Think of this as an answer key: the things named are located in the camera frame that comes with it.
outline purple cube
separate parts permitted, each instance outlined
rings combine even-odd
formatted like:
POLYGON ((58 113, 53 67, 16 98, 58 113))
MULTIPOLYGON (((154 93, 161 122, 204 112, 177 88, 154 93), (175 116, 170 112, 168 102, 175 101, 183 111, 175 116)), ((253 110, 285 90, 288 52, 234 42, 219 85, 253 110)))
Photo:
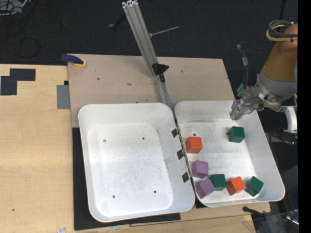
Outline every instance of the purple cube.
POLYGON ((208 175, 208 162, 196 160, 192 163, 191 172, 196 178, 204 178, 208 175))
POLYGON ((216 191, 213 182, 210 179, 201 181, 195 185, 196 193, 202 199, 206 195, 216 191))

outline orange cube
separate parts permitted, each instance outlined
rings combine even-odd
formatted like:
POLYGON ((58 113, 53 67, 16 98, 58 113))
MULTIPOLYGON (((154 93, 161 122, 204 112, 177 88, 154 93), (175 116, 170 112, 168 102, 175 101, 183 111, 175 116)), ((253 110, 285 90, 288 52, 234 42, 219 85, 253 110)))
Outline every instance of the orange cube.
POLYGON ((186 140, 186 152, 187 153, 199 153, 202 148, 203 148, 202 140, 200 137, 190 136, 186 140))
POLYGON ((246 185, 244 184, 240 176, 233 178, 227 182, 227 190, 230 195, 233 195, 245 189, 246 189, 246 185))

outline wooden table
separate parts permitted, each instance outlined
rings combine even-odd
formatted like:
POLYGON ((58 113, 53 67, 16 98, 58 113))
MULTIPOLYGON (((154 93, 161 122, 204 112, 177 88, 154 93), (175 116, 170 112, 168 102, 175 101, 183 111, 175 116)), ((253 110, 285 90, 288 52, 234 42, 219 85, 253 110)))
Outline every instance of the wooden table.
MULTIPOLYGON (((107 62, 111 65, 115 65, 116 62, 120 65, 126 63, 127 67, 134 63, 136 67, 146 68, 142 57, 139 56, 80 55, 80 57, 86 58, 89 66, 93 63, 93 68, 107 62)), ((234 98, 221 59, 159 57, 158 60, 160 63, 170 65, 165 78, 172 103, 176 104, 181 99, 234 98), (204 70, 204 75, 192 70, 204 70), (190 87, 198 89, 191 92, 190 87)), ((73 76, 71 72, 81 73, 83 70, 74 70, 71 64, 68 66, 1 64, 0 76, 9 76, 11 68, 36 69, 36 78, 33 82, 18 81, 16 96, 0 96, 0 231, 56 233, 57 229, 62 232, 64 227, 66 233, 113 232, 112 227, 74 230, 72 127, 76 126, 76 112, 84 101, 77 101, 81 91, 73 89, 81 76, 73 76), (63 85, 67 80, 69 80, 71 110, 58 109, 56 86, 63 85)), ((123 75, 119 76, 119 81, 122 81, 123 75)), ((97 73, 96 80, 97 78, 105 80, 107 76, 103 78, 97 73)), ((135 81, 128 85, 130 82, 127 80, 122 85, 135 88, 135 81)), ((143 82, 143 86, 148 87, 151 93, 157 91, 155 85, 143 82)), ((108 88, 102 89, 101 94, 105 94, 109 101, 119 102, 119 96, 113 96, 113 92, 108 92, 114 85, 109 86, 107 84, 108 88)), ((148 92, 139 99, 145 99, 146 95, 148 92)), ((148 102, 152 102, 159 97, 152 95, 147 99, 148 102)), ((246 205, 260 212, 270 211, 268 202, 246 205)), ((194 207, 188 212, 181 213, 180 221, 121 225, 117 227, 120 228, 117 232, 248 233, 254 230, 254 225, 250 214, 242 211, 243 206, 201 209, 194 207)))

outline beige board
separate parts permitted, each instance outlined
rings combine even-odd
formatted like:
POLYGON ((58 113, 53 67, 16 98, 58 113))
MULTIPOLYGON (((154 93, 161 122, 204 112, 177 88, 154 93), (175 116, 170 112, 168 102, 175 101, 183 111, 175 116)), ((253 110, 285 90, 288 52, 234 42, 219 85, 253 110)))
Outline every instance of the beige board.
MULTIPOLYGON (((142 56, 74 54, 84 67, 68 63, 72 127, 87 104, 161 102, 151 70, 142 56)), ((158 57, 171 106, 183 100, 233 100, 222 59, 158 57)))
MULTIPOLYGON (((75 232, 70 110, 57 109, 56 93, 56 86, 68 80, 68 69, 0 64, 0 75, 9 76, 10 68, 34 68, 36 79, 18 81, 16 96, 0 96, 0 231, 54 233, 65 227, 66 233, 75 232)), ((268 202, 246 205, 270 211, 268 202)), ((179 222, 123 225, 121 232, 248 232, 245 222, 252 227, 240 205, 194 207, 181 213, 179 222)))

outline white tray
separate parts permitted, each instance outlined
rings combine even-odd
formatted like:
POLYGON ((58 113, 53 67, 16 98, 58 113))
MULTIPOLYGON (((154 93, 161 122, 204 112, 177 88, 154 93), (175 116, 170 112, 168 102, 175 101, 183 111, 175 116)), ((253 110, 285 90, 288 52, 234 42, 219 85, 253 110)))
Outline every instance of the white tray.
POLYGON ((285 195, 285 188, 279 174, 268 141, 257 112, 233 121, 230 118, 232 100, 226 101, 182 101, 175 107, 175 115, 183 143, 189 136, 201 137, 203 149, 198 154, 187 153, 189 166, 195 160, 207 161, 208 176, 223 173, 226 181, 241 176, 247 182, 252 176, 264 185, 259 194, 252 197, 245 191, 232 196, 227 189, 215 191, 200 199, 208 207, 242 204, 262 201, 279 201, 285 195), (232 126, 243 127, 245 139, 241 143, 229 142, 226 134, 232 126))
POLYGON ((90 104, 79 124, 89 210, 100 222, 183 212, 195 194, 171 109, 162 103, 90 104))

